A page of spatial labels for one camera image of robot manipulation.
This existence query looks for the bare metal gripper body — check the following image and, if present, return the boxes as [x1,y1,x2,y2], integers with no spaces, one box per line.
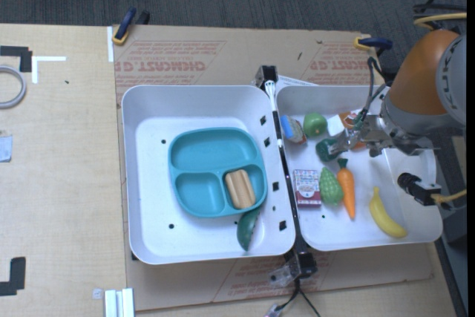
[355,114,441,158]

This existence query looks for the dark green pepper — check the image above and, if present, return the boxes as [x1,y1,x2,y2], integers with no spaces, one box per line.
[315,137,349,163]

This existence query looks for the white cube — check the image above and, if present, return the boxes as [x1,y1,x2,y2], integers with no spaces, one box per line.
[327,114,347,138]

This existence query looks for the orange and white carton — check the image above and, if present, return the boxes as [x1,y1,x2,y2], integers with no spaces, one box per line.
[338,111,367,151]

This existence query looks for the green apple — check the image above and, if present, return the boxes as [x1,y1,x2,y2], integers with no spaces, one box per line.
[302,112,329,139]

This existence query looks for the orange carrot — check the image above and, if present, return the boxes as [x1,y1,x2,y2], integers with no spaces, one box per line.
[336,157,357,221]

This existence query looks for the light green grapes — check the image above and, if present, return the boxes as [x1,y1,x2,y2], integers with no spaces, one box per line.
[318,166,344,207]

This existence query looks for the blue white orange packet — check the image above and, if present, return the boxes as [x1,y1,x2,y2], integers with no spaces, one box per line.
[279,114,308,146]

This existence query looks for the red and white carton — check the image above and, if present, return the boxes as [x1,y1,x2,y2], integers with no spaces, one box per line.
[292,169,322,208]

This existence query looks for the thin black and white rod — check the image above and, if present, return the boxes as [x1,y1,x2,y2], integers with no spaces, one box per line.
[265,80,305,254]

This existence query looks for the white paper sheet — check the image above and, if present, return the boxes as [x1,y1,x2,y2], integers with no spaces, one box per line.
[276,74,321,88]

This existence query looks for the white plastic tray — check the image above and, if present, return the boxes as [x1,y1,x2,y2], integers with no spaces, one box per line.
[120,84,297,266]
[275,85,445,252]

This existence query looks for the yellow banana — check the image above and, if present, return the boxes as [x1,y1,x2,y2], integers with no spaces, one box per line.
[368,186,409,239]

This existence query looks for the tan bread bun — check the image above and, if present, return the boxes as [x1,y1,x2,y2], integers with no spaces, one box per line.
[223,169,257,210]

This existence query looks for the dark green melon slice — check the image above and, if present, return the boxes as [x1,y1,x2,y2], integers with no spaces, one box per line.
[236,207,262,252]

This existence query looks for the blue divided plate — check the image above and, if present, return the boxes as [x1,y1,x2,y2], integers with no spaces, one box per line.
[167,126,269,219]

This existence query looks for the brown cardboard board red print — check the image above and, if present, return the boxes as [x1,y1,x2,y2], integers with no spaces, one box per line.
[112,24,435,313]

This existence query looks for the black cylinder on white bracket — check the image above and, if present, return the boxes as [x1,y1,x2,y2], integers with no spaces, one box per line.
[384,146,443,207]

